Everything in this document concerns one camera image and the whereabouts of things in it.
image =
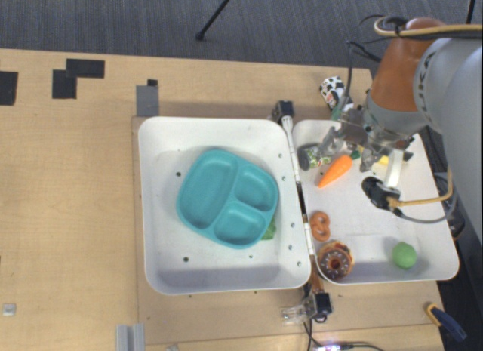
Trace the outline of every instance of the green toy lime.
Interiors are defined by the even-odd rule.
[[[417,254],[414,248],[405,242],[399,242],[392,249],[392,260],[402,269],[410,269],[417,260]]]

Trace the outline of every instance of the black tape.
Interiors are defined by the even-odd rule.
[[[66,63],[66,76],[69,78],[89,77],[93,79],[104,79],[103,60],[80,60],[68,58]]]
[[[77,99],[77,79],[68,77],[65,70],[54,70],[52,77],[53,99]]]
[[[0,72],[0,106],[13,106],[17,98],[18,72]]]

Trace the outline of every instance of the orange carrot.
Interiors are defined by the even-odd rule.
[[[329,184],[333,180],[336,180],[338,177],[341,177],[344,173],[349,171],[351,167],[352,159],[348,155],[342,155],[341,157],[334,160],[334,162],[332,162],[332,165],[327,169],[322,179],[320,179],[320,182],[318,183],[319,189]]]

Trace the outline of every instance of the blue divided plate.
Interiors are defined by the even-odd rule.
[[[277,202],[278,187],[270,174],[235,154],[212,149],[189,170],[176,209],[199,234],[243,249],[263,237]]]

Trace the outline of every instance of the wooden table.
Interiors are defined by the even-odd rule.
[[[78,79],[77,100],[55,100],[52,71],[67,58],[105,60],[105,78]],[[0,71],[19,73],[16,103],[0,106],[0,304],[17,305],[0,316],[0,349],[106,351],[116,325],[137,322],[148,351],[306,349],[303,329],[278,315],[294,291],[165,297],[137,281],[131,118],[136,86],[157,79],[161,115],[265,118],[292,100],[296,121],[323,119],[318,86],[345,69],[0,50]],[[371,77],[353,78],[360,101]],[[435,282],[325,285],[334,313],[316,339],[443,349],[423,311],[441,306]],[[140,307],[150,303],[177,319],[147,323]],[[252,328],[232,320],[237,307],[269,319]],[[156,328],[171,334],[166,343],[152,342]]]

